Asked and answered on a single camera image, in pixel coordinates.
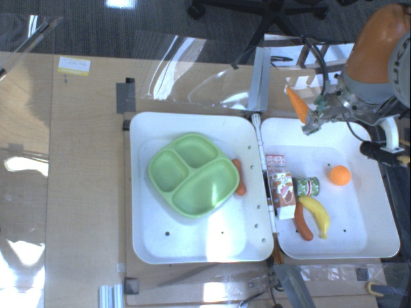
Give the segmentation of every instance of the carton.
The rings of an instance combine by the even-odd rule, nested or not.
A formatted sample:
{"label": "carton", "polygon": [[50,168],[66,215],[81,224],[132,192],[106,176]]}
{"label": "carton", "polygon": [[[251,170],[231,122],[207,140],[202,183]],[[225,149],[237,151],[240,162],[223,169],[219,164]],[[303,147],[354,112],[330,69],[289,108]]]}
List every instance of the carton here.
{"label": "carton", "polygon": [[270,193],[279,219],[294,218],[295,193],[291,172],[286,171],[283,155],[267,155],[267,174]]}

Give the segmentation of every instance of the chair base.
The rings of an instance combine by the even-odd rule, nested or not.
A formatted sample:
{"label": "chair base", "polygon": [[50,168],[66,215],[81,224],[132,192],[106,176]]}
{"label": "chair base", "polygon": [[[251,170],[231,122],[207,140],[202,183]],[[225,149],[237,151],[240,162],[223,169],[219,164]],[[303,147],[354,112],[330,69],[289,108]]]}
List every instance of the chair base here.
{"label": "chair base", "polygon": [[262,0],[261,2],[247,0],[193,0],[188,8],[188,14],[193,19],[199,19],[206,13],[204,5],[262,16],[261,23],[245,50],[246,53],[254,50],[253,48],[259,44],[264,34],[268,32],[273,24],[277,25],[285,35],[299,37],[301,34],[289,21],[288,16],[312,13],[318,19],[325,19],[328,12],[328,7],[324,4],[283,8],[284,0]]}

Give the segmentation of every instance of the soda can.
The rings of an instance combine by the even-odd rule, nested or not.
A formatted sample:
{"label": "soda can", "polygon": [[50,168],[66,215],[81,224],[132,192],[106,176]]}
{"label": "soda can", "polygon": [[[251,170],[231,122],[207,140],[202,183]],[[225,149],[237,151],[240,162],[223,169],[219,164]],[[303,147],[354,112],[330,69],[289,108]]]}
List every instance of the soda can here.
{"label": "soda can", "polygon": [[293,186],[297,196],[317,196],[320,182],[317,177],[293,178]]}

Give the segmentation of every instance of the sausage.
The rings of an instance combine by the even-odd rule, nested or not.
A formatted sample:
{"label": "sausage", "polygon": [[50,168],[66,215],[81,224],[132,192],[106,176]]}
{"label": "sausage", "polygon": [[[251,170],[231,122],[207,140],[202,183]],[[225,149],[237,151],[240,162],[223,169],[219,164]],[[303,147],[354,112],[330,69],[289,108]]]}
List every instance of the sausage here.
{"label": "sausage", "polygon": [[304,206],[301,202],[297,202],[295,205],[294,221],[297,226],[298,233],[306,241],[311,241],[314,238],[313,233],[308,228],[306,221],[304,220],[304,214],[302,213]]}
{"label": "sausage", "polygon": [[244,185],[243,177],[241,176],[241,162],[237,158],[235,158],[232,160],[232,163],[236,166],[238,174],[240,175],[240,182],[238,183],[236,193],[239,196],[243,196],[247,192],[247,190]]}

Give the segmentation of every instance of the green plate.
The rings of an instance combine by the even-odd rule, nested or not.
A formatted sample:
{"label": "green plate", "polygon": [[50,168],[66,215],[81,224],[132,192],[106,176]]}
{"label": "green plate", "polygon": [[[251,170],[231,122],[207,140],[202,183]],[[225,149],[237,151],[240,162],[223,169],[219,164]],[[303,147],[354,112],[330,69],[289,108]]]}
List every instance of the green plate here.
{"label": "green plate", "polygon": [[207,137],[183,135],[150,161],[154,187],[179,214],[199,218],[236,190],[240,176],[230,159]]}

